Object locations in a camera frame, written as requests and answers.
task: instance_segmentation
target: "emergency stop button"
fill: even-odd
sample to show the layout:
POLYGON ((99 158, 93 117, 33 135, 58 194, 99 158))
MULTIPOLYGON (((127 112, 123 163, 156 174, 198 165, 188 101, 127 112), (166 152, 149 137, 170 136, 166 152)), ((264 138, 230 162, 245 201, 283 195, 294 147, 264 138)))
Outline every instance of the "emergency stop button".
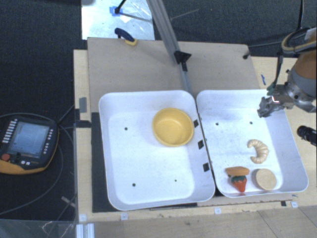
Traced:
POLYGON ((10 160, 10 158, 11 158, 11 156, 9 154, 7 154, 7 153, 4 153, 4 154, 1 155, 1 159, 3 161, 8 162, 10 160))

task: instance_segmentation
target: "wooden floor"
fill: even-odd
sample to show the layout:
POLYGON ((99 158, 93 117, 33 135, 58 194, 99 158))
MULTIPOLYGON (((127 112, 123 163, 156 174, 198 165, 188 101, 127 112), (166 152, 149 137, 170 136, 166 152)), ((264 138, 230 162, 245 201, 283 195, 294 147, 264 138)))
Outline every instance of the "wooden floor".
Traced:
POLYGON ((96 238, 316 238, 317 206, 95 223, 96 238))

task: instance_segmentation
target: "robotic end effector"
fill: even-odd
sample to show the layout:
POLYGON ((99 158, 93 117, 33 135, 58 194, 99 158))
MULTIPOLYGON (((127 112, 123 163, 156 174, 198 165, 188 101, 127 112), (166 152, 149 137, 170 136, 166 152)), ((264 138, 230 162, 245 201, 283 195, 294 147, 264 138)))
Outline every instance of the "robotic end effector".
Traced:
POLYGON ((316 28, 308 43, 289 47, 290 39, 297 33, 298 31, 284 39, 282 49, 287 54, 300 53, 299 58, 293 68, 287 71, 285 84, 276 85, 283 58, 279 56, 276 79, 267 89, 269 97, 261 99, 259 117, 268 117, 274 111, 291 109, 294 105, 308 113, 316 112, 316 107, 312 104, 316 99, 316 28))

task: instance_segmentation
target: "black clamp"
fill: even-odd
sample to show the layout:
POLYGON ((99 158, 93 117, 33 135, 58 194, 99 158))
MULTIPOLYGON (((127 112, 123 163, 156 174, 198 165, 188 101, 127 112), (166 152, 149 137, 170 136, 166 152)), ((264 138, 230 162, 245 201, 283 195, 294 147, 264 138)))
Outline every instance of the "black clamp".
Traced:
POLYGON ((182 63, 183 71, 187 71, 186 61, 189 59, 189 57, 192 56, 192 54, 188 54, 188 53, 176 50, 174 52, 174 56, 175 56, 176 61, 177 61, 178 64, 182 63))

